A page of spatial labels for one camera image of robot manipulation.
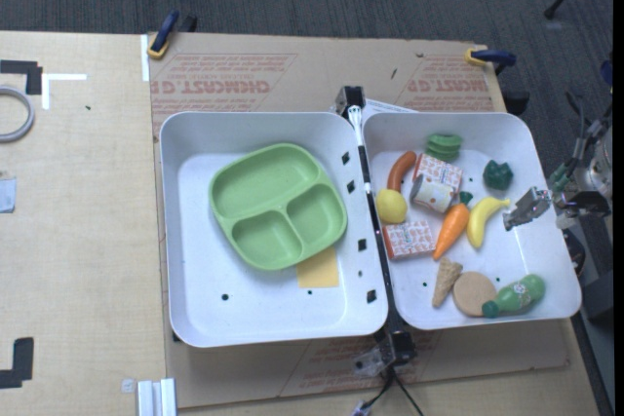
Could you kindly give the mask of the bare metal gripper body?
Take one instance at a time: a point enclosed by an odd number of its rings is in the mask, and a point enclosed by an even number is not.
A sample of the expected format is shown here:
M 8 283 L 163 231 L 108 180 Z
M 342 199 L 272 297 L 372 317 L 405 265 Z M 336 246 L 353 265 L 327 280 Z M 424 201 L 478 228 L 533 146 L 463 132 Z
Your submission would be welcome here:
M 554 203 L 567 216 L 612 212 L 612 129 L 593 133 L 577 147 L 576 158 L 553 174 Z

